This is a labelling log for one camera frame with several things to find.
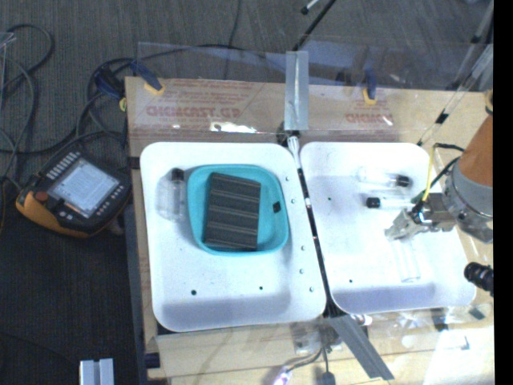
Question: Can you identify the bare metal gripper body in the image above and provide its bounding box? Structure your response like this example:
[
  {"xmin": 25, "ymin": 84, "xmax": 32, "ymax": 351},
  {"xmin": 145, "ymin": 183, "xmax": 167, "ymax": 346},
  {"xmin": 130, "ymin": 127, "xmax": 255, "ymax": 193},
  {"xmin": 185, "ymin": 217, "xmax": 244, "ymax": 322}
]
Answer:
[{"xmin": 416, "ymin": 192, "xmax": 495, "ymax": 244}]

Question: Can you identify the clear plastic bottle black cap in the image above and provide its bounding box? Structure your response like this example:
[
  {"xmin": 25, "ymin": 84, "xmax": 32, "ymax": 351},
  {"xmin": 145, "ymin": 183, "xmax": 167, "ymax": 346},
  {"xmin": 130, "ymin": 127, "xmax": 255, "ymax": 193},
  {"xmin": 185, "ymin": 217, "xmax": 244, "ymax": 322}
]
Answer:
[
  {"xmin": 355, "ymin": 165, "xmax": 413, "ymax": 189},
  {"xmin": 157, "ymin": 167, "xmax": 188, "ymax": 223},
  {"xmin": 365, "ymin": 192, "xmax": 418, "ymax": 213}
]

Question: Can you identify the white plastic tray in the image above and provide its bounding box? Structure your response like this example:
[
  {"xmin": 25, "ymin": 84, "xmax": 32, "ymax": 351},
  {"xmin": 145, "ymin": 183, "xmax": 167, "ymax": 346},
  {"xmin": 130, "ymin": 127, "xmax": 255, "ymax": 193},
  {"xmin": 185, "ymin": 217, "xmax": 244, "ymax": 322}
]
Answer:
[
  {"xmin": 139, "ymin": 140, "xmax": 328, "ymax": 334},
  {"xmin": 299, "ymin": 140, "xmax": 479, "ymax": 316}
]

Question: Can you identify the thin black and white rod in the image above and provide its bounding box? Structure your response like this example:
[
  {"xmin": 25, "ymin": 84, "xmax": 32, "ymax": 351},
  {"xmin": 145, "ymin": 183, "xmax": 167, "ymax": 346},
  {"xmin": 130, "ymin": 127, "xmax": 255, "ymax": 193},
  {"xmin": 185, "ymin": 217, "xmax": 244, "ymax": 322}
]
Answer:
[{"xmin": 286, "ymin": 133, "xmax": 334, "ymax": 317}]

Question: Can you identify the dark grey ribbed block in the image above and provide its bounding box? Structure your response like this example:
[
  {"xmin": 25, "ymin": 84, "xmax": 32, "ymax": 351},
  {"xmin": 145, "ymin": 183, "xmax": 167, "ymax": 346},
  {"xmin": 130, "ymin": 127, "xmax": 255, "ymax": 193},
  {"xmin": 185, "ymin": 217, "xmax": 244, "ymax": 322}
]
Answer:
[{"xmin": 200, "ymin": 171, "xmax": 263, "ymax": 252}]

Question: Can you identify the brown cardboard board red print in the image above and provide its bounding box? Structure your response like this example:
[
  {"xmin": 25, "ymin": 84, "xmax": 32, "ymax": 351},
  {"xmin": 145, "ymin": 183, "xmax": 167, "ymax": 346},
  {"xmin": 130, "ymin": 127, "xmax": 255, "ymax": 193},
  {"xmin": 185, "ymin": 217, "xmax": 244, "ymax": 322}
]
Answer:
[{"xmin": 123, "ymin": 75, "xmax": 495, "ymax": 379}]

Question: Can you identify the blue divided plate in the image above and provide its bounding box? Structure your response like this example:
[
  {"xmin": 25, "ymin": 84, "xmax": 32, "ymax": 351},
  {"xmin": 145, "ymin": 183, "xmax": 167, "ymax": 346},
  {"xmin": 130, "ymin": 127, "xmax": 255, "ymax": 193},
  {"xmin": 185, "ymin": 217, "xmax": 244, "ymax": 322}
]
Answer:
[{"xmin": 186, "ymin": 163, "xmax": 290, "ymax": 257}]

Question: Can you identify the black cylinder on white bracket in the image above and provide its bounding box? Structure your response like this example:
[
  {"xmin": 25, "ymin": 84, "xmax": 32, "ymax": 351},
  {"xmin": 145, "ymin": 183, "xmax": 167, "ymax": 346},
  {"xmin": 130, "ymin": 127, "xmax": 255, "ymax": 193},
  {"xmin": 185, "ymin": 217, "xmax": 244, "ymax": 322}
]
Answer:
[{"xmin": 463, "ymin": 261, "xmax": 495, "ymax": 297}]

